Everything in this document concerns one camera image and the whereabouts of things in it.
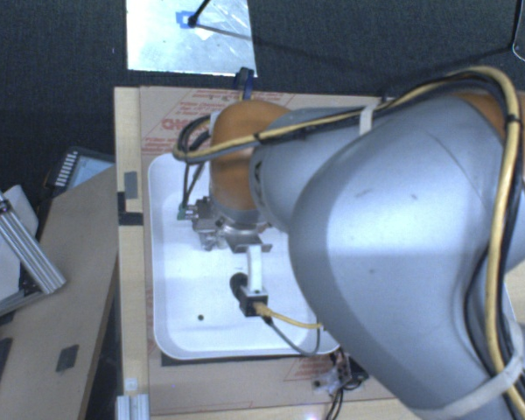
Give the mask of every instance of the white tray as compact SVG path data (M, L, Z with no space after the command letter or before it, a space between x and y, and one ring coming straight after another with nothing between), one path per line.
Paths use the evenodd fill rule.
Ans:
M154 334L159 348L178 360L295 354L258 317L246 318L232 294L229 279L247 274L247 256L229 248L206 252L189 220L177 220L185 166L172 155L150 165L150 217L154 290ZM190 202L208 195L208 169ZM274 228L261 234L272 250L262 255L262 284L269 307L302 322L315 322L290 266L288 238ZM277 321L278 327L304 350L315 347L316 331ZM338 343L321 334L319 352Z

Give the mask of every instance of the silver metal sheet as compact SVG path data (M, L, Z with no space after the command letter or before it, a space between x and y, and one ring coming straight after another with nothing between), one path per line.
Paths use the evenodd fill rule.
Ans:
M203 0L126 0L128 68L235 75L255 70L247 0L212 0L189 28Z

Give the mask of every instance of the blue clamp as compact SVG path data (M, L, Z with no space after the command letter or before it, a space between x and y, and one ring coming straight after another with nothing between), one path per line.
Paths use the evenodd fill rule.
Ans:
M241 70L235 74L234 89L243 88L242 100L250 100L253 93L253 86L255 81L255 70L243 66Z
M175 13L175 18L177 19L177 23L181 28L185 28L187 30L190 30L192 27L189 26L188 20L189 17L194 15L194 11L191 10L182 10Z

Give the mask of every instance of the black rod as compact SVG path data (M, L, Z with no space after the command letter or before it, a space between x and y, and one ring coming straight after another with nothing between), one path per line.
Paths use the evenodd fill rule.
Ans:
M191 28L194 28L196 26L197 22L199 21L200 14L207 7L209 3L210 3L210 0L204 0L204 2L202 2L202 4L199 6L196 12L189 17L187 24Z

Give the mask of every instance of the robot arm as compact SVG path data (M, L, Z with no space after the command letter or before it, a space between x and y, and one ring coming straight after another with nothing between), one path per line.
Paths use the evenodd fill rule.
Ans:
M497 105L476 94L417 103L410 95L397 110L386 109L365 136L350 123L308 135L316 129L311 120L357 122L358 109L280 113L255 103L259 115L246 115L252 101L229 108L214 127L216 150L214 138L228 140L220 128L234 131L236 121L252 116L264 126L242 133L259 133L252 136L252 153L216 153L212 196L230 224L265 220L288 233L292 268L319 320L420 417L525 417L525 370L508 384L515 399L498 393L475 405L478 397L469 396L501 372L485 335L489 245L504 154L501 116L494 116ZM525 139L525 98L522 112ZM298 127L306 125L299 135ZM281 132L279 141L263 134L273 131ZM525 145L519 151L525 179ZM514 228L504 229L505 270L525 258L525 182L511 193L507 221ZM509 230L513 235L506 238ZM503 285L498 299L500 324L514 330ZM519 345L504 336L509 348L500 346L508 362ZM453 407L447 416L439 411L467 396L468 408Z

